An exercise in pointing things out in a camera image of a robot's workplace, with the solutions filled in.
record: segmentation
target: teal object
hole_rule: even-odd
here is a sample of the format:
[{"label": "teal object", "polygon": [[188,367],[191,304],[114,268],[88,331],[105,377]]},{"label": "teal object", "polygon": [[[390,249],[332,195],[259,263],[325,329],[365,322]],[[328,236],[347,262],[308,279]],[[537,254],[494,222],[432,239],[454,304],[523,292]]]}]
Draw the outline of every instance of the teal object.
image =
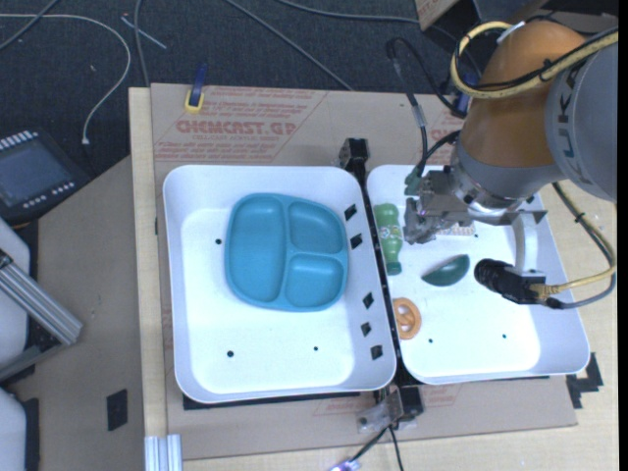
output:
[{"label": "teal object", "polygon": [[470,266],[471,260],[468,255],[458,255],[421,279],[435,287],[449,287],[464,278]]},{"label": "teal object", "polygon": [[241,300],[270,309],[323,310],[344,293],[347,268],[344,224],[327,206],[255,193],[232,210],[225,269]]},{"label": "teal object", "polygon": [[399,225],[399,210],[394,204],[378,204],[373,208],[380,246],[389,276],[401,274],[399,251],[403,246],[403,234]]}]

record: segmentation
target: white tray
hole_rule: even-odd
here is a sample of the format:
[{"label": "white tray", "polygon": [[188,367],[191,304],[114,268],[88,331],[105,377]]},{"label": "white tray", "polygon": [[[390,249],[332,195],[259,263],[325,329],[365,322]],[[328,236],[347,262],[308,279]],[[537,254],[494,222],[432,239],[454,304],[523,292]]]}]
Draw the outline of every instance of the white tray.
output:
[{"label": "white tray", "polygon": [[[165,179],[175,373],[203,403],[373,391],[396,358],[360,187],[332,167],[188,165]],[[328,309],[289,312],[238,300],[224,268],[233,206],[255,192],[292,195],[331,208],[351,249],[344,295]],[[344,219],[355,205],[356,214]]]},{"label": "white tray", "polygon": [[[391,202],[403,221],[404,179],[412,166],[382,166],[367,182],[371,203]],[[530,209],[543,209],[539,197]],[[400,251],[402,272],[388,277],[391,298],[412,300],[423,319],[413,339],[401,341],[408,371],[426,384],[570,374],[582,370],[589,344],[577,310],[552,310],[517,305],[475,281],[473,268],[483,258],[514,264],[514,234],[508,227],[476,222],[474,235],[437,235],[426,244],[405,243]],[[548,284],[567,281],[547,219],[539,224],[538,270]],[[471,268],[450,287],[435,287],[421,276],[442,262],[467,254]],[[573,301],[570,293],[558,296]]]}]

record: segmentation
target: green bottle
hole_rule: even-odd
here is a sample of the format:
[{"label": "green bottle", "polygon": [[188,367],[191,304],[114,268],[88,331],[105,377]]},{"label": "green bottle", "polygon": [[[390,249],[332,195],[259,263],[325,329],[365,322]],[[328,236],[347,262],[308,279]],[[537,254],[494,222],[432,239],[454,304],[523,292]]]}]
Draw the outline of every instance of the green bottle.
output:
[{"label": "green bottle", "polygon": [[389,276],[401,273],[399,251],[403,246],[403,234],[399,225],[399,210],[394,204],[378,204],[374,208],[380,246]]}]

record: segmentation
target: white wire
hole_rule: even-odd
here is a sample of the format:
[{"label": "white wire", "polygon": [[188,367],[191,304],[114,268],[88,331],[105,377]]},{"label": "white wire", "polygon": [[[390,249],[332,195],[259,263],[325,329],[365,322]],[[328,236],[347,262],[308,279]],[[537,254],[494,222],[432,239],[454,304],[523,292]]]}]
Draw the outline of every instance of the white wire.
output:
[{"label": "white wire", "polygon": [[[0,14],[0,18],[35,18],[37,17],[37,14]],[[46,14],[44,16],[41,16],[41,18],[45,18],[45,19],[70,19],[70,20],[79,20],[79,21],[85,21],[88,23],[92,23],[94,25],[98,25],[101,26],[103,28],[105,28],[107,31],[112,32],[116,38],[118,38],[118,40],[120,40],[120,43],[122,43],[123,47],[125,48],[125,50],[127,51],[127,65],[125,66],[125,70],[123,71],[122,75],[120,76],[120,78],[118,79],[118,81],[114,84],[113,87],[111,87],[107,93],[100,99],[100,101],[98,101],[98,103],[96,103],[96,105],[91,109],[91,111],[89,112],[89,114],[87,115],[87,118],[85,119],[85,122],[83,124],[82,127],[82,139],[80,141],[81,144],[83,145],[89,145],[91,144],[89,141],[89,138],[87,137],[87,128],[89,126],[89,123],[91,122],[91,119],[93,118],[94,114],[98,111],[98,109],[102,106],[102,104],[107,101],[107,99],[109,98],[109,96],[111,96],[118,87],[120,87],[120,85],[122,84],[123,81],[125,81],[125,79],[127,78],[127,75],[129,74],[129,69],[131,68],[131,50],[129,49],[129,45],[125,42],[125,40],[122,38],[122,36],[115,31],[112,27],[105,25],[104,23],[101,23],[99,21],[93,20],[92,18],[88,18],[86,16],[77,16],[74,14]]]}]

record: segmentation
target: green object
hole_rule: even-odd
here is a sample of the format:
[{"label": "green object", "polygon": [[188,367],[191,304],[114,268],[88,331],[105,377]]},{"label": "green object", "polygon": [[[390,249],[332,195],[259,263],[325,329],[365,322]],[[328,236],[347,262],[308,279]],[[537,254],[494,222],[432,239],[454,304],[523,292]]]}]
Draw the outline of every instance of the green object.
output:
[{"label": "green object", "polygon": [[403,234],[399,225],[399,210],[394,204],[375,206],[375,223],[377,224],[380,246],[386,261],[386,272],[389,276],[401,273],[399,251],[403,246]]},{"label": "green object", "polygon": [[460,281],[469,270],[471,261],[468,255],[458,255],[430,271],[421,279],[435,287],[448,287]]}]

